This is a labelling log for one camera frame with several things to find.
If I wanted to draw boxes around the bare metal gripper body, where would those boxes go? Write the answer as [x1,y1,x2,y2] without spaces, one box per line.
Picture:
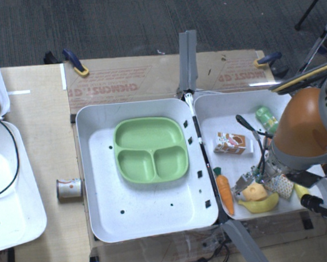
[249,159,290,186]

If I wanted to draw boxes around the yellow cheese wedge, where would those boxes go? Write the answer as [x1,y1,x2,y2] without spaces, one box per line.
[241,181,269,204]

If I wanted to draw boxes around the white plastic tray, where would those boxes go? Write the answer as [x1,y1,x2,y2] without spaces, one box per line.
[192,83,327,225]
[74,94,222,246]

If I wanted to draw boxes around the orange carrot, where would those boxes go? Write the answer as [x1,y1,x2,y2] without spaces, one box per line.
[212,166,236,217]

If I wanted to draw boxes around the white patterned packet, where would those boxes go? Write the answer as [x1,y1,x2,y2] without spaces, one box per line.
[263,173,297,202]

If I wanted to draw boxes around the yellow banana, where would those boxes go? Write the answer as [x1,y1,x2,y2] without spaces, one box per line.
[237,191,282,216]

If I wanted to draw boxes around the yellow toy fruit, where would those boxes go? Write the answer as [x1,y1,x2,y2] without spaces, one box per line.
[293,181,312,201]

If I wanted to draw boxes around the brown and white carton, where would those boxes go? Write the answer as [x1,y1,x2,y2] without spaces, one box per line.
[211,129,248,158]

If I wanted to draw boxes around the green bottle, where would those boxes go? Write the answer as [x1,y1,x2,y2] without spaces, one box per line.
[254,104,281,136]

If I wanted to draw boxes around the green divided plate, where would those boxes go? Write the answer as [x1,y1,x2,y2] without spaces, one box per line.
[111,113,192,187]

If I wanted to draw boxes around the brown cardboard board red print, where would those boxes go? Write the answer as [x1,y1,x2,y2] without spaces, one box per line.
[63,37,327,262]

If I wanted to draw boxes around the white and orange can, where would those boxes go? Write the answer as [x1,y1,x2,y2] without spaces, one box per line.
[55,177,84,201]

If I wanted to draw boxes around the black cylinder on white bracket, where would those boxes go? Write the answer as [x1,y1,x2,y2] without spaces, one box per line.
[285,168,327,225]

